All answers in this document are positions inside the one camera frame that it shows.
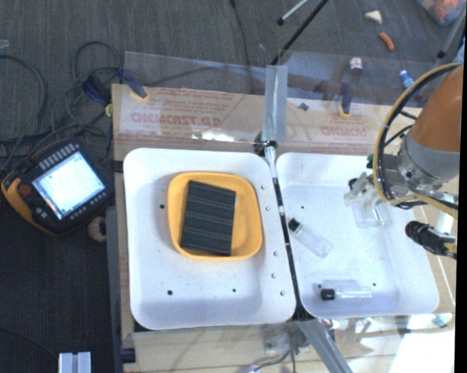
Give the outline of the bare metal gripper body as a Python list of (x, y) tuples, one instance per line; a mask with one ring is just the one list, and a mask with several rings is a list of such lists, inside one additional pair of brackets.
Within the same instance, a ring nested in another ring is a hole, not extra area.
[(380, 169), (385, 191), (398, 198), (409, 193), (432, 196), (446, 183), (442, 177), (428, 174), (407, 156), (383, 154)]

